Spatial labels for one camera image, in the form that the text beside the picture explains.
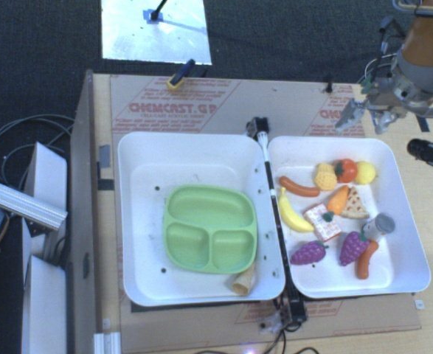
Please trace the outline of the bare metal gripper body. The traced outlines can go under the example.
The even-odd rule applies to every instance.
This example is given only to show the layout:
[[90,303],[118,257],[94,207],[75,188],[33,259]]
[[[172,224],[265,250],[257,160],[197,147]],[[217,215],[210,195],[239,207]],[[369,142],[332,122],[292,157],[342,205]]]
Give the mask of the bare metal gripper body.
[[408,80],[382,77],[374,82],[367,98],[371,110],[404,111],[424,116],[433,103],[433,92],[418,88]]

